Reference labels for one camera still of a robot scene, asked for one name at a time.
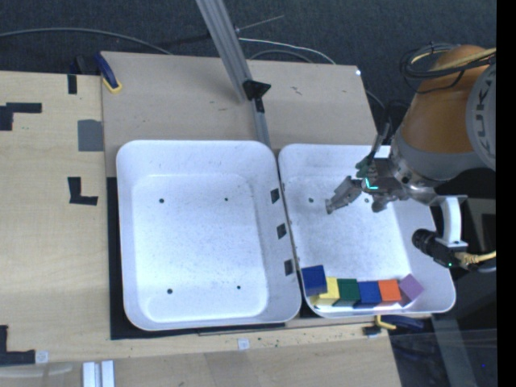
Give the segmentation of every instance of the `white tray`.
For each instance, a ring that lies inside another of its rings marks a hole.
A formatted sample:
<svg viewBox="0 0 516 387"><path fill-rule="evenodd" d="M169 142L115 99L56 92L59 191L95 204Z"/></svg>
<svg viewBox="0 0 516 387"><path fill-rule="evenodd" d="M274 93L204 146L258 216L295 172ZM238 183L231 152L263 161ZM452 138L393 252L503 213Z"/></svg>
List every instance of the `white tray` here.
<svg viewBox="0 0 516 387"><path fill-rule="evenodd" d="M369 146L290 144L280 151L279 169L285 203L300 268L322 264L328 277L358 281L402 279L408 273L424 292L412 304L353 309L320 306L312 310L326 318L356 315L439 313L455 304L456 291L449 270L422 254L411 242L419 228L434 231L430 208L414 200L391 202L380 213L371 210L372 197L361 194L353 203L327 214L325 199ZM378 157L387 157L381 147Z"/></svg>
<svg viewBox="0 0 516 387"><path fill-rule="evenodd" d="M298 313L269 148L135 140L120 148L116 168L123 302L134 325L157 331L282 323Z"/></svg>

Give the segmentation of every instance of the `metal bar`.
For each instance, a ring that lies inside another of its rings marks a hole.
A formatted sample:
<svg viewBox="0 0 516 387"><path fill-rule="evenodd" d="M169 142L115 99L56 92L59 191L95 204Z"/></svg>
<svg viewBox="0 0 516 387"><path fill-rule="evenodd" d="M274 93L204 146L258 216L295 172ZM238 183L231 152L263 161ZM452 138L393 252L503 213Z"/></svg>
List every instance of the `metal bar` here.
<svg viewBox="0 0 516 387"><path fill-rule="evenodd" d="M265 121L263 111L258 111L255 101L248 100L245 91L243 90L243 83L252 80L251 71L248 63L243 55L242 47L236 36L233 23L231 22L227 13L226 5L223 0L195 0L202 17L208 27L211 39L215 43L218 54L223 61L227 74L231 80L237 96L241 102L248 102L251 109L256 138L270 146L270 139L268 137L268 128Z"/></svg>

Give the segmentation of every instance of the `black connector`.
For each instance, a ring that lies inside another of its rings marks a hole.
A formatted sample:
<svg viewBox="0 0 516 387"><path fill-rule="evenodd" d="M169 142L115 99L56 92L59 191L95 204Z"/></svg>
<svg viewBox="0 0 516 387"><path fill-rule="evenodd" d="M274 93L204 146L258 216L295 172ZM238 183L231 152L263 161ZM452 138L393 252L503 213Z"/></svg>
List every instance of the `black connector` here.
<svg viewBox="0 0 516 387"><path fill-rule="evenodd" d="M455 253L435 238L437 238L436 232L418 229L412 235L412 244L445 268L460 267L460 260L455 256Z"/></svg>

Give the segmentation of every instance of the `cube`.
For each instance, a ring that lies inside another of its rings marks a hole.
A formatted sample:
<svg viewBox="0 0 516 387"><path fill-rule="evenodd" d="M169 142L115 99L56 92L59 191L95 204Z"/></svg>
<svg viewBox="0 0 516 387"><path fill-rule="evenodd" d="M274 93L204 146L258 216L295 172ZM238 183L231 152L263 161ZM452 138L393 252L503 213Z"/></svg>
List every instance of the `cube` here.
<svg viewBox="0 0 516 387"><path fill-rule="evenodd" d="M339 300L339 286L337 278L326 277L327 291L310 297L310 302L315 306L332 306Z"/></svg>
<svg viewBox="0 0 516 387"><path fill-rule="evenodd" d="M303 286L307 297L319 295L328 291L326 274L322 265L315 265L301 269Z"/></svg>
<svg viewBox="0 0 516 387"><path fill-rule="evenodd" d="M381 295L380 306L392 306L402 300L397 280L378 280L378 287Z"/></svg>
<svg viewBox="0 0 516 387"><path fill-rule="evenodd" d="M400 280L398 286L402 295L402 300L400 301L401 306L408 306L424 291L422 285L412 274L408 274Z"/></svg>
<svg viewBox="0 0 516 387"><path fill-rule="evenodd" d="M339 299L333 306L354 306L360 301L358 282L351 278L338 278Z"/></svg>
<svg viewBox="0 0 516 387"><path fill-rule="evenodd" d="M358 283L360 301L353 308L373 308L381 303L378 281L362 281Z"/></svg>

